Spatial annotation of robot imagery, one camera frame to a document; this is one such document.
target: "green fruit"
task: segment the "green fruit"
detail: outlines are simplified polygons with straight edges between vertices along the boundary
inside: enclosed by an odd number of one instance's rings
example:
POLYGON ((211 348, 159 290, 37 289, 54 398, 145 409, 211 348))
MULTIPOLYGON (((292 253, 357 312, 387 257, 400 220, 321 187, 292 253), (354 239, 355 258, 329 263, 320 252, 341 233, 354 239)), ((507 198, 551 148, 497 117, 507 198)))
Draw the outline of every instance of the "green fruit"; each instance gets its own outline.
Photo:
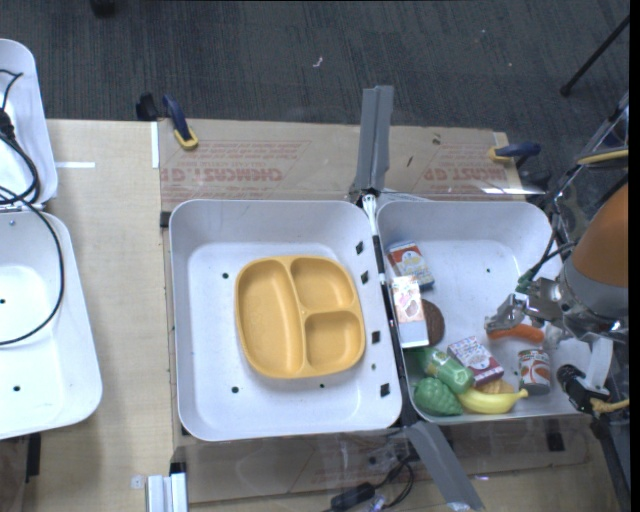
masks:
POLYGON ((458 416, 463 412, 453 391, 434 377, 425 377, 418 382, 413 400, 418 409, 433 416, 458 416))

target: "brown round object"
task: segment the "brown round object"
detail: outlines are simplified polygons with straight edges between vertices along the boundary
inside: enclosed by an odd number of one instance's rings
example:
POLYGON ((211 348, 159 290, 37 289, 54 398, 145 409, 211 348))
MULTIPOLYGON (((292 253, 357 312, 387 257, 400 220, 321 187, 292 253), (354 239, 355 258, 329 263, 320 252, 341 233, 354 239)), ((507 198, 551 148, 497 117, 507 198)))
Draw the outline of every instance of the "brown round object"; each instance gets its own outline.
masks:
POLYGON ((422 309, 427 322, 429 346, 433 346, 436 343, 440 343, 444 337, 444 317, 440 308, 426 299, 422 299, 422 309))

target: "yellow divided plate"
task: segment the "yellow divided plate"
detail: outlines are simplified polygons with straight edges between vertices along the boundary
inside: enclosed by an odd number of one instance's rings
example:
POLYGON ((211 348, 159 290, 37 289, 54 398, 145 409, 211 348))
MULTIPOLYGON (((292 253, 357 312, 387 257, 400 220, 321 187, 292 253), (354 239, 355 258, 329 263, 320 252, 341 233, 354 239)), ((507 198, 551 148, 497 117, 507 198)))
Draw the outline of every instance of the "yellow divided plate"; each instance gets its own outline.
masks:
POLYGON ((251 366, 294 379, 346 370, 364 352, 364 322, 348 272, 320 256, 275 256, 236 279, 236 325, 251 366))

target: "dark gray carpet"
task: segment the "dark gray carpet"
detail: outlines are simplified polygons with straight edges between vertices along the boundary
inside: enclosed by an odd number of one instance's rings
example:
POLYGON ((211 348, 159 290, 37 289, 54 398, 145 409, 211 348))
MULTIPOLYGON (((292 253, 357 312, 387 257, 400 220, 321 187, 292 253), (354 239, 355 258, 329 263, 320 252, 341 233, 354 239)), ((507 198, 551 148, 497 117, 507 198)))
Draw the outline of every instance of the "dark gray carpet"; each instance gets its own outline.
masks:
POLYGON ((49 118, 135 120, 149 91, 158 106, 172 93, 187 117, 358 124, 362 89, 388 84, 394 124, 539 142, 523 170, 556 180, 629 87, 629 28, 569 98, 559 88, 629 9, 629 0, 116 0, 115 15, 98 18, 88 0, 0 0, 0 37, 34 53, 49 118))

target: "yellow clamp pad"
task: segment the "yellow clamp pad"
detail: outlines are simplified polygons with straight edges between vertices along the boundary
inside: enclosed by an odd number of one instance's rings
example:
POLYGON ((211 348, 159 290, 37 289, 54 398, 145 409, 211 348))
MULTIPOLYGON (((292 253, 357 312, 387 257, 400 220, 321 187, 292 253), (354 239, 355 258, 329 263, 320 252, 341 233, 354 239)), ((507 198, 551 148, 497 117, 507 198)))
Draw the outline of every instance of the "yellow clamp pad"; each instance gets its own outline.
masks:
POLYGON ((489 151, 487 151, 487 156, 494 162, 498 162, 501 164, 508 164, 509 162, 511 162, 511 158, 510 156, 498 156, 496 155, 496 149, 498 149, 496 146, 492 146, 489 148, 489 151))
POLYGON ((176 140, 178 141, 180 146, 182 146, 183 149, 186 149, 187 151, 191 151, 192 149, 195 149, 198 146, 198 142, 200 141, 198 140, 198 137, 196 137, 196 134, 193 133, 191 126, 187 126, 187 128, 189 129, 189 135, 191 135, 191 138, 189 140, 184 140, 178 130, 173 130, 173 134, 175 135, 176 140))

